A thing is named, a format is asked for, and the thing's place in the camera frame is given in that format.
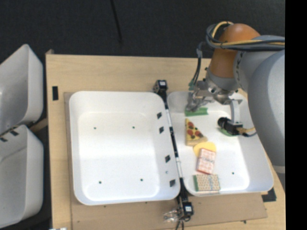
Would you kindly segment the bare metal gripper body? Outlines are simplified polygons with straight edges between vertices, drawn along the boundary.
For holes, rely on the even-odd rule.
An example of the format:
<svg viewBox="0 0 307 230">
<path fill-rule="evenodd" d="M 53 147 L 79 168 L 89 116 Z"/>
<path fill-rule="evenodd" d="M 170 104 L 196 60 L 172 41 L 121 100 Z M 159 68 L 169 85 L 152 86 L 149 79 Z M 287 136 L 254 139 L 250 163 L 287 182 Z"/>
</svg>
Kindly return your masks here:
<svg viewBox="0 0 307 230">
<path fill-rule="evenodd" d="M 191 104 L 208 104 L 217 101 L 220 104 L 230 104 L 230 96 L 234 91 L 227 91 L 218 87 L 211 80 L 199 80 L 191 94 Z"/>
</svg>

